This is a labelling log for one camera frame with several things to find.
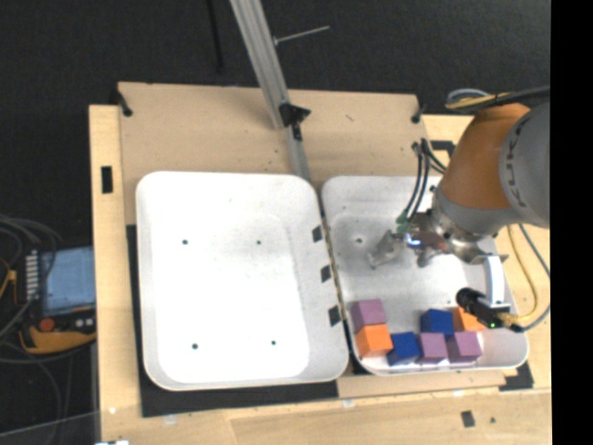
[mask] black mat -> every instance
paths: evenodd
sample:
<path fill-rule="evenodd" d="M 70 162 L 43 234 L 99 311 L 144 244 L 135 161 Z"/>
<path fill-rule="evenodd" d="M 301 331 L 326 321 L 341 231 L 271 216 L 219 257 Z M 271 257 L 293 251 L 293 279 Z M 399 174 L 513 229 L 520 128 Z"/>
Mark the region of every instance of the black mat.
<path fill-rule="evenodd" d="M 142 399 L 142 415 L 144 417 L 167 415 L 170 413 L 189 413 L 211 409 L 255 407 L 260 405 L 315 401 L 337 397 L 337 384 L 335 381 L 293 386 L 181 392 L 171 392 L 157 386 L 146 374 L 142 355 L 140 299 L 138 295 L 138 262 L 136 256 L 136 226 L 127 226 L 126 233 L 128 237 L 128 254 L 130 258 L 130 279 L 132 283 L 136 350 L 138 352 L 140 395 Z"/>

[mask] cube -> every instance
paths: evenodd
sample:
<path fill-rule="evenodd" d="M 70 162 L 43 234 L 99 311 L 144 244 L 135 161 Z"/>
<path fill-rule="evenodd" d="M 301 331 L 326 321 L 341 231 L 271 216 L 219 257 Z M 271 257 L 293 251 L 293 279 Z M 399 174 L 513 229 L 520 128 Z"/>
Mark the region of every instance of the cube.
<path fill-rule="evenodd" d="M 447 339 L 448 360 L 451 363 L 474 362 L 482 356 L 478 334 L 474 331 L 457 331 Z"/>
<path fill-rule="evenodd" d="M 390 366 L 410 364 L 421 355 L 416 335 L 411 331 L 391 335 L 391 342 L 393 349 L 387 353 L 387 362 Z"/>
<path fill-rule="evenodd" d="M 471 313 L 466 312 L 462 307 L 453 310 L 453 328 L 455 331 L 482 331 L 486 329 Z"/>
<path fill-rule="evenodd" d="M 420 333 L 418 335 L 421 356 L 420 364 L 437 364 L 448 357 L 447 342 L 443 333 Z"/>
<path fill-rule="evenodd" d="M 434 308 L 427 310 L 420 317 L 420 331 L 423 333 L 444 333 L 446 336 L 452 335 L 455 332 L 453 313 Z"/>
<path fill-rule="evenodd" d="M 384 356 L 393 349 L 386 324 L 367 324 L 355 336 L 361 358 Z"/>
<path fill-rule="evenodd" d="M 350 307 L 350 317 L 354 333 L 358 333 L 367 324 L 387 323 L 383 303 L 379 299 L 355 301 Z"/>

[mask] blue block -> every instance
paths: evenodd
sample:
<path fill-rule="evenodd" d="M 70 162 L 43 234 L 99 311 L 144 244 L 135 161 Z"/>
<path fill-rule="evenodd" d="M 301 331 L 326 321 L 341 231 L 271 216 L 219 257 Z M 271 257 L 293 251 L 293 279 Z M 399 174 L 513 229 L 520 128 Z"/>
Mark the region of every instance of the blue block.
<path fill-rule="evenodd" d="M 431 308 L 420 317 L 420 330 L 423 333 L 443 333 L 449 337 L 455 333 L 453 313 Z"/>
<path fill-rule="evenodd" d="M 391 341 L 393 349 L 387 353 L 387 362 L 390 366 L 415 362 L 422 354 L 416 335 L 411 331 L 391 335 Z"/>

